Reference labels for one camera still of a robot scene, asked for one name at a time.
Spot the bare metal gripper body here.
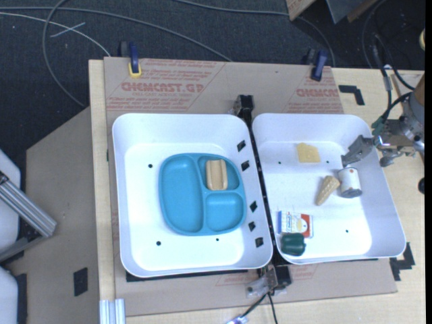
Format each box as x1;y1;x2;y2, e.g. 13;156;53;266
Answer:
377;119;425;157

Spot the white can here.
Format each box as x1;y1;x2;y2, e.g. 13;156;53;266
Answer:
336;167;364;199

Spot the tan ice cream cone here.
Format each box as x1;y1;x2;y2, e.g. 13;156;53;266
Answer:
315;175;342;207

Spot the white plastic tray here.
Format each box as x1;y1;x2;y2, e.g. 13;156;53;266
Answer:
251;112;407;266
111;112;274;279

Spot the white red blue carton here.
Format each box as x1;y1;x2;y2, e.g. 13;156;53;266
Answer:
276;210;315;239

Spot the thin black rod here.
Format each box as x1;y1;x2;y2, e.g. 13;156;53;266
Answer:
247;113;276;270

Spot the green bell pepper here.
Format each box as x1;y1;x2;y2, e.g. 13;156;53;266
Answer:
280;233;307;257

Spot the tan hot dog bun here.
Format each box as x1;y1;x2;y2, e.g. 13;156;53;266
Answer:
205;159;228;192

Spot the brown cardboard board red print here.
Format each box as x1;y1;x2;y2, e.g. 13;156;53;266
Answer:
103;56;399;317

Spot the blue divided plate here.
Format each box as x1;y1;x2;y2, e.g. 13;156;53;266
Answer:
158;153;246;237

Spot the black block with thin wires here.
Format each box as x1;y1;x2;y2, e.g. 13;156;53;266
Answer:
235;94;255;118
265;265;292;297

